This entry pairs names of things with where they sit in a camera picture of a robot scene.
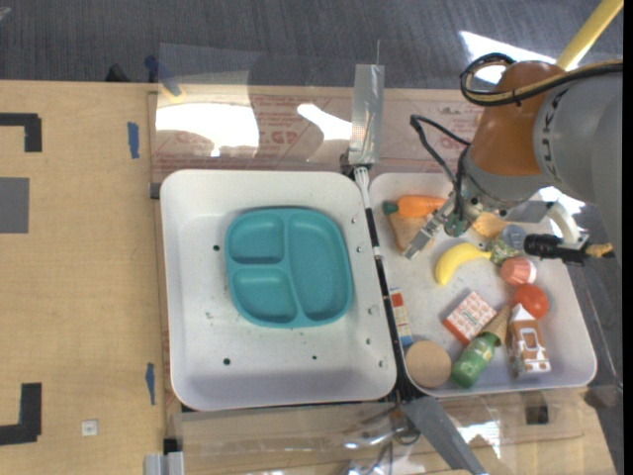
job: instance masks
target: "red toy tomato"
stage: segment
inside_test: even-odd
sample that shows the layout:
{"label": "red toy tomato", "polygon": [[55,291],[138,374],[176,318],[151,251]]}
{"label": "red toy tomato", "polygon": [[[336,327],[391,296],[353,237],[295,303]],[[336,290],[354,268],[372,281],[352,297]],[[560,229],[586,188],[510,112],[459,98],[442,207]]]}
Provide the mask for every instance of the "red toy tomato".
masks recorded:
{"label": "red toy tomato", "polygon": [[531,283],[523,283],[516,288],[512,296],[512,303],[514,305],[521,303],[527,313],[535,319],[545,317],[550,309],[547,294],[543,292],[543,289]]}

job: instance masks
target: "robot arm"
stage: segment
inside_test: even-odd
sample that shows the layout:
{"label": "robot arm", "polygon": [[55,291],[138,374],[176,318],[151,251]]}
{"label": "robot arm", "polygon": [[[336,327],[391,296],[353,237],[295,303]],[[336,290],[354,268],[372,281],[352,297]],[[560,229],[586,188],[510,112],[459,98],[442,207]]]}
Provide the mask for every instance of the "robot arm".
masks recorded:
{"label": "robot arm", "polygon": [[[477,70],[499,63],[507,69],[495,91],[470,89]],[[621,264],[622,61],[568,73],[549,63],[491,54],[471,64],[461,79],[465,97],[487,108],[462,153],[452,195],[406,256],[413,258],[440,227],[459,236],[483,212],[506,221],[540,220],[551,206],[539,212],[529,199],[555,186],[597,205]],[[416,128],[413,117],[411,124]],[[571,241],[576,233],[573,224],[568,227],[573,235],[563,243],[586,242]]]}

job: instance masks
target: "green bottle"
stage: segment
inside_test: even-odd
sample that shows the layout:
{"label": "green bottle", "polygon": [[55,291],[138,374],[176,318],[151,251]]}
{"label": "green bottle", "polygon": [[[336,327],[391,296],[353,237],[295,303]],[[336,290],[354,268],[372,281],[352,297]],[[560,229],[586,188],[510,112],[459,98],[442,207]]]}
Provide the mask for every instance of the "green bottle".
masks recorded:
{"label": "green bottle", "polygon": [[475,337],[451,368],[451,380],[461,387],[472,387],[477,382],[495,355],[495,346],[500,344],[498,336],[483,332]]}

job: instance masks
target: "gray square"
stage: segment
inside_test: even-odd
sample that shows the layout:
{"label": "gray square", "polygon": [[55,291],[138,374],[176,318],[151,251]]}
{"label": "gray square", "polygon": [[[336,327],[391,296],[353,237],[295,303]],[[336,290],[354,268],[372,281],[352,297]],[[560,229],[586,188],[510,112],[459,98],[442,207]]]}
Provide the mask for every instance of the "gray square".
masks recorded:
{"label": "gray square", "polygon": [[0,178],[0,234],[29,232],[29,178]]}

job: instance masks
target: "small white square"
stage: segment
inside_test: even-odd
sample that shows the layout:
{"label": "small white square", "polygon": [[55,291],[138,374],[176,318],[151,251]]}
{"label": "small white square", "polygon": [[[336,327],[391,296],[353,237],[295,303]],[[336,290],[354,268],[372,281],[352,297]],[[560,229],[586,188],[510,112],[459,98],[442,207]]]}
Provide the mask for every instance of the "small white square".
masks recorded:
{"label": "small white square", "polygon": [[96,436],[99,434],[99,421],[91,419],[81,423],[81,434],[83,436]]}

